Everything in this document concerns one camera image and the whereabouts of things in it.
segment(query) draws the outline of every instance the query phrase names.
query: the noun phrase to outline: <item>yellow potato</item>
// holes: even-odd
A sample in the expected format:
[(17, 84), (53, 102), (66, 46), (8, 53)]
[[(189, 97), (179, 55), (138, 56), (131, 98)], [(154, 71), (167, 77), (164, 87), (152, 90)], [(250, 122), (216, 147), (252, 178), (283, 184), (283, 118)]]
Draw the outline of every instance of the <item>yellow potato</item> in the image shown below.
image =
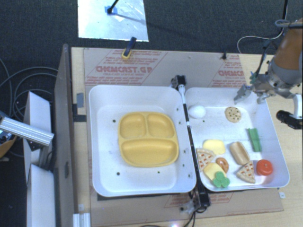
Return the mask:
[(214, 180), (216, 178), (216, 173), (217, 172), (222, 172), (224, 176), (226, 177), (225, 172), (223, 169), (217, 164), (217, 163), (209, 163), (203, 170), (205, 175), (210, 179)]
[(203, 148), (211, 150), (216, 155), (222, 155), (225, 153), (225, 146), (222, 140), (206, 140), (203, 143)]

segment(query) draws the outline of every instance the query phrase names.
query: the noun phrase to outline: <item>yellow divided plate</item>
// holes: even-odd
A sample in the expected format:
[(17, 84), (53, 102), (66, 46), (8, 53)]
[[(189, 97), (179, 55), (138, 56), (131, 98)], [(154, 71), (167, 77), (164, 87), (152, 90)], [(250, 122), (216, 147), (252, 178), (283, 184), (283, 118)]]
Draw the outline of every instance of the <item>yellow divided plate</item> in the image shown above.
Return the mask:
[(166, 166), (179, 156), (174, 123), (162, 113), (125, 114), (119, 122), (118, 138), (122, 158), (132, 166)]

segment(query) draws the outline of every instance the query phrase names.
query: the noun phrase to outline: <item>white egg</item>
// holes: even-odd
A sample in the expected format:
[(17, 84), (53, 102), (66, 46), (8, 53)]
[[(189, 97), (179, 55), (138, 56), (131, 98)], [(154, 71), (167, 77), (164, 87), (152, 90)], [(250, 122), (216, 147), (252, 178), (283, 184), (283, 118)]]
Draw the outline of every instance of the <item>white egg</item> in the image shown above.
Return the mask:
[(206, 110), (202, 105), (193, 105), (189, 107), (188, 114), (191, 118), (202, 119), (206, 114)]

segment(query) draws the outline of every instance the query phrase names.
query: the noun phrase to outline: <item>dark carpet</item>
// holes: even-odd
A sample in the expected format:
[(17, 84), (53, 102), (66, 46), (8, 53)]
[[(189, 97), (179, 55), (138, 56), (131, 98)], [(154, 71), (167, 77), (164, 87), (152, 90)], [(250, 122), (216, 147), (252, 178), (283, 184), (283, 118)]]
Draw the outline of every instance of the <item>dark carpet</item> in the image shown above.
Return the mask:
[[(149, 42), (137, 42), (136, 49), (195, 52), (237, 53), (237, 41), (243, 36), (275, 37), (279, 29), (274, 22), (282, 18), (284, 6), (284, 0), (143, 1)], [(77, 9), (77, 0), (0, 0), (0, 58), (9, 75), (30, 67), (56, 69), (65, 43), (70, 47), (125, 47), (124, 41), (78, 38)], [(302, 13), (303, 0), (289, 0), (287, 19), (294, 21)], [(243, 53), (262, 53), (263, 42), (244, 39), (240, 48)], [(30, 74), (33, 71), (14, 76), (12, 88)], [(6, 78), (0, 64), (0, 85)], [(53, 87), (54, 79), (41, 75), (28, 79), (18, 92), (34, 88), (52, 92)], [(9, 84), (4, 83), (0, 86), (0, 110), (15, 117), (10, 113), (9, 95)], [(24, 106), (23, 96), (19, 107)], [(12, 152), (23, 154), (20, 142)], [(11, 152), (5, 157), (9, 161), (0, 162), (0, 227), (26, 226), (23, 159)]]

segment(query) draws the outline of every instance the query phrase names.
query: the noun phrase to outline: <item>toy pizza slice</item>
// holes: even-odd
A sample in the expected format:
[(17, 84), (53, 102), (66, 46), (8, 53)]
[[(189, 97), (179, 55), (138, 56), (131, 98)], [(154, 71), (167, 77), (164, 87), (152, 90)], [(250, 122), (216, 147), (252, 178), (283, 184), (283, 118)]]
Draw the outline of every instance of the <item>toy pizza slice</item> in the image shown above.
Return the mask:
[(237, 172), (237, 177), (248, 183), (256, 183), (252, 161), (249, 161)]
[(197, 148), (197, 158), (200, 172), (209, 164), (215, 157), (215, 154), (211, 150)]

